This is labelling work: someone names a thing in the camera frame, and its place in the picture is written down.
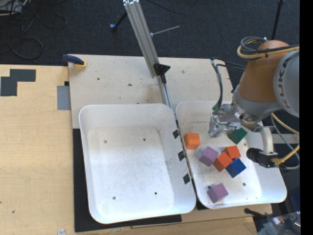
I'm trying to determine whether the blue cube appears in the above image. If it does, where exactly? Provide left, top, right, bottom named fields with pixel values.
left=224, top=158, right=247, bottom=179

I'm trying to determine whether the black cylinder on white bracket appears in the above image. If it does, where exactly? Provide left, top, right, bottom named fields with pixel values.
left=246, top=126, right=280, bottom=168

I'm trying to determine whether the green cube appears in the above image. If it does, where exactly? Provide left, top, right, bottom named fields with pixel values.
left=227, top=127, right=248, bottom=145

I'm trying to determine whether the pale wood board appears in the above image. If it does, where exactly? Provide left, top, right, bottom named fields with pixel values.
left=67, top=54, right=273, bottom=230

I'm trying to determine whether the white plastic tray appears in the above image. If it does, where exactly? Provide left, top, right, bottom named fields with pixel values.
left=175, top=101, right=288, bottom=210
left=78, top=103, right=197, bottom=225

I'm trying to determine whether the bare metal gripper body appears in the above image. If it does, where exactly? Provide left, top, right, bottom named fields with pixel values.
left=211, top=103, right=264, bottom=132

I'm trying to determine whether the purple cube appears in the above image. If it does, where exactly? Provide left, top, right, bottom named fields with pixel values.
left=206, top=183, right=229, bottom=204
left=198, top=146, right=219, bottom=167

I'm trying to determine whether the orange cube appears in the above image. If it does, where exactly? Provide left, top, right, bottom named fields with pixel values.
left=222, top=145, right=242, bottom=160
left=183, top=132, right=201, bottom=150
left=212, top=151, right=233, bottom=173

